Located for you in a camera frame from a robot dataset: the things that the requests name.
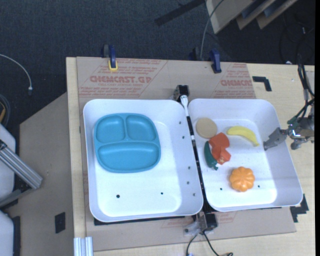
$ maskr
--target white cable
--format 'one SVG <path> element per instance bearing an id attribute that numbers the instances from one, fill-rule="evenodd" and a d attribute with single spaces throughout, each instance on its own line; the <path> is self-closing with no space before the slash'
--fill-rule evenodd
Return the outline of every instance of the white cable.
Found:
<path id="1" fill-rule="evenodd" d="M 206 32 L 207 32 L 207 28 L 208 28 L 208 25 L 209 25 L 209 22 L 211 20 L 211 17 L 212 15 L 214 15 L 216 9 L 219 7 L 219 5 L 223 2 L 224 0 L 221 0 L 215 8 L 213 8 L 213 11 L 211 12 L 207 22 L 206 22 L 206 25 L 205 25 L 205 28 L 204 28 L 204 32 L 203 32 L 203 36 L 202 36 L 202 42 L 201 42 L 201 50 L 200 50 L 200 60 L 202 61 L 202 53 L 203 53 L 203 49 L 204 49 L 204 43 L 205 43 L 205 36 L 206 36 Z"/>
<path id="2" fill-rule="evenodd" d="M 27 75 L 27 77 L 28 77 L 28 79 L 29 79 L 30 85 L 29 85 L 29 88 L 28 88 L 28 93 L 29 93 L 29 95 L 31 95 L 32 90 L 33 90 L 33 87 L 32 87 L 32 82 L 31 82 L 30 75 L 29 75 L 29 73 L 26 71 L 26 69 L 25 69 L 19 62 L 15 61 L 13 58 L 10 58 L 10 57 L 8 57 L 8 56 L 6 56 L 6 55 L 3 55 L 3 54 L 1 54 L 1 53 L 0 53 L 0 56 L 1 56 L 1 57 L 4 57 L 4 58 L 6 58 L 6 59 L 8 59 L 8 60 L 10 60 L 10 61 L 12 61 L 12 62 L 14 62 L 14 63 L 17 64 L 20 68 L 23 69 L 23 71 L 26 73 L 26 75 Z"/>

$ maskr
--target dark green object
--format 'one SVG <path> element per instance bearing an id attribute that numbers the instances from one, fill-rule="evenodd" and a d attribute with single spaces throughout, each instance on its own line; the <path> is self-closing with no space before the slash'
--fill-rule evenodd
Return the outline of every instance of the dark green object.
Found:
<path id="1" fill-rule="evenodd" d="M 211 154 L 211 150 L 210 150 L 209 142 L 208 142 L 208 141 L 204 144 L 204 157 L 205 157 L 206 164 L 207 164 L 210 168 L 214 168 L 215 170 L 218 170 L 218 167 L 216 167 L 216 164 L 217 164 L 218 162 L 217 162 L 217 160 L 213 157 L 213 155 Z"/>

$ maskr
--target yellow banana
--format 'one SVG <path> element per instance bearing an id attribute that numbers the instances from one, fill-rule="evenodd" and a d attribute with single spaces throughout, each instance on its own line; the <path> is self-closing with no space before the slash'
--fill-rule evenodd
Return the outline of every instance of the yellow banana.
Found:
<path id="1" fill-rule="evenodd" d="M 226 132 L 228 135 L 240 135 L 252 141 L 254 146 L 259 146 L 255 133 L 247 127 L 236 125 L 229 128 Z"/>

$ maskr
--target beige disc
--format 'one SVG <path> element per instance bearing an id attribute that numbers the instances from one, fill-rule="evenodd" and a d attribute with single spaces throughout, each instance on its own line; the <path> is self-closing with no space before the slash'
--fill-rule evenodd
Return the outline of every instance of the beige disc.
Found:
<path id="1" fill-rule="evenodd" d="M 203 138 L 210 139 L 217 135 L 217 125 L 209 118 L 200 118 L 195 125 L 196 132 Z"/>

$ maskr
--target black floor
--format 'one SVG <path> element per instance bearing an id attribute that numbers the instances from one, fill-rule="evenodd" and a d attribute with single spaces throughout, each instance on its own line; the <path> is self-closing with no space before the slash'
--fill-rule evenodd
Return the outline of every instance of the black floor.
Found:
<path id="1" fill-rule="evenodd" d="M 201 47 L 209 14 L 205 1 L 185 13 L 171 11 L 198 0 L 1 1 L 0 94 L 11 108 L 6 125 L 20 123 L 66 92 L 66 57 L 100 57 L 113 44 L 118 58 L 188 60 Z M 223 62 L 315 64 L 316 0 L 298 0 L 264 29 L 234 20 L 219 33 L 208 27 L 203 59 L 216 48 Z"/>

